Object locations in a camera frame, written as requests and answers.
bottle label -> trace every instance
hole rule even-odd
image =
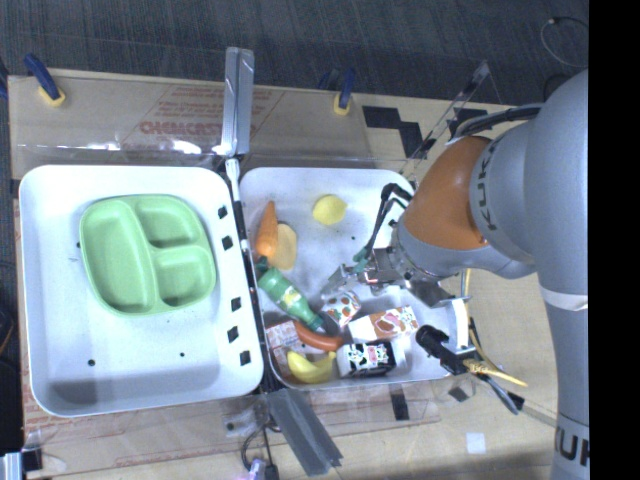
[[[282,297],[277,302],[278,306],[282,309],[287,310],[291,306],[293,306],[296,302],[298,302],[302,298],[302,295],[298,290],[296,290],[293,286],[288,286],[287,289],[282,294]]]

white tray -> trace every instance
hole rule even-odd
[[[127,318],[100,306],[77,246],[80,217],[96,200],[131,194],[174,195],[201,217],[218,272],[207,299]],[[25,175],[19,197],[31,386],[45,410],[94,415],[241,396],[258,385],[264,365],[232,203],[217,174],[48,165]]]
[[[387,183],[397,183],[412,193],[409,182],[393,171],[383,169],[342,168],[291,168],[260,167],[249,171],[240,182],[245,222],[249,241],[255,235],[267,202],[276,203],[279,221],[289,224],[298,235],[298,256],[293,269],[283,272],[317,310],[322,306],[320,292],[327,279],[341,263],[353,265],[353,256],[367,243],[380,206],[380,193]],[[338,224],[324,226],[312,215],[318,198],[335,194],[347,204],[345,218]],[[391,219],[397,220],[402,208],[395,205],[385,219],[375,246],[385,247],[391,240]],[[358,317],[393,307],[409,304],[416,313],[420,325],[430,324],[448,332],[444,309],[432,309],[399,287],[391,287],[384,295],[374,297],[368,287],[359,286],[354,291],[362,302]],[[260,305],[266,325],[282,320],[286,315],[263,290],[258,290]],[[292,384],[280,380],[289,387],[320,389],[433,380],[448,376],[439,360],[429,357],[413,336],[402,338],[406,365],[396,368],[384,377],[340,379],[334,368],[333,380],[313,386]]]

teal object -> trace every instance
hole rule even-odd
[[[302,321],[312,331],[322,326],[322,317],[311,310],[307,299],[277,268],[267,270],[258,281],[258,286],[267,292],[280,309]]]
[[[80,219],[89,283],[117,315],[150,315],[195,304],[217,272],[202,222],[182,199],[134,195],[93,203]]]

carrot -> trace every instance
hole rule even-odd
[[[276,204],[273,201],[267,203],[262,215],[258,235],[256,236],[256,251],[260,256],[270,258],[278,247],[278,219],[276,217]]]
[[[338,350],[344,343],[340,336],[325,336],[324,334],[318,334],[317,332],[307,329],[297,320],[293,321],[293,325],[296,328],[300,341],[310,347],[319,348],[320,350],[329,352]]]

dark floor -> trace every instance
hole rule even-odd
[[[352,67],[356,92],[442,99],[486,59],[476,99],[520,105],[587,65],[588,21],[589,0],[0,0],[0,56],[12,74],[32,52],[51,67],[220,80],[239,46],[256,84],[315,88]],[[0,101],[0,305],[15,315],[7,121]],[[3,360],[17,357],[14,339]]]

